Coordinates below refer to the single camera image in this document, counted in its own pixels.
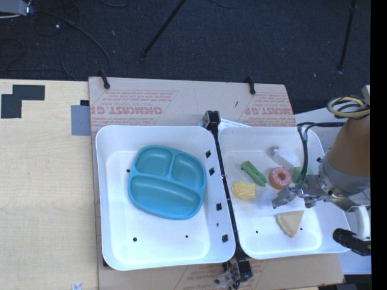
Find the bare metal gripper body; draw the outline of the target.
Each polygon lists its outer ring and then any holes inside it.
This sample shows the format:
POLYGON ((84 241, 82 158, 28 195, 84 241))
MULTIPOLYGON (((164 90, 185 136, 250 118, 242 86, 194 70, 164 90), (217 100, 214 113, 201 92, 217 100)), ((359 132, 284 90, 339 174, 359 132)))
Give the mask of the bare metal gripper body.
POLYGON ((370 187, 369 176, 343 175, 338 178, 327 175, 307 175, 298 196, 318 198, 318 201, 330 202, 343 211, 354 211, 360 204, 355 203, 351 196, 370 187))

